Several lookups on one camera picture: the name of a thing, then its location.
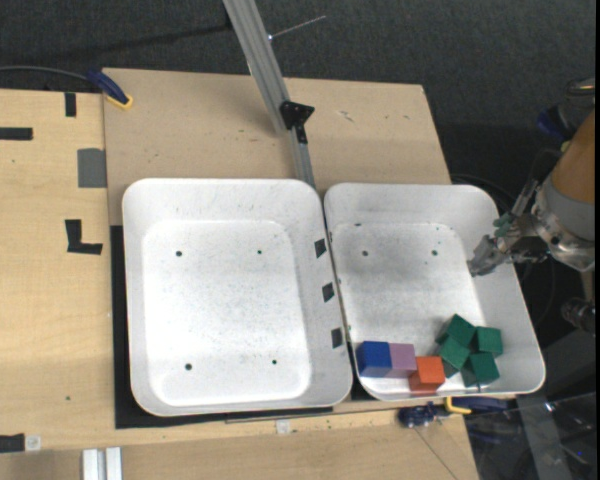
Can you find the green cube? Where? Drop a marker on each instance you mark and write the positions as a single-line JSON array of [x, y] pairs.
[[450, 369], [490, 340], [454, 352], [482, 368], [462, 329]]

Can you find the white plastic tray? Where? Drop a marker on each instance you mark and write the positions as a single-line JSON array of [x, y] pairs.
[[225, 308], [410, 288]]

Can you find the purple cube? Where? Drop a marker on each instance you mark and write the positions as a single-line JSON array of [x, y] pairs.
[[404, 357]]

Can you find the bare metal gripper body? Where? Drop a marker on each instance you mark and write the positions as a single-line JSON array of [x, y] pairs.
[[555, 240]]

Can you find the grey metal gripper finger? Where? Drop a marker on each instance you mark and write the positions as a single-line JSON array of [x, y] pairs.
[[491, 243], [481, 264]]

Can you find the orange cube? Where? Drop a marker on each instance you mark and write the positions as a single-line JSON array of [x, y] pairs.
[[430, 369]]

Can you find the blue cube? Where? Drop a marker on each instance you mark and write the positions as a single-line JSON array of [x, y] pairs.
[[374, 355]]

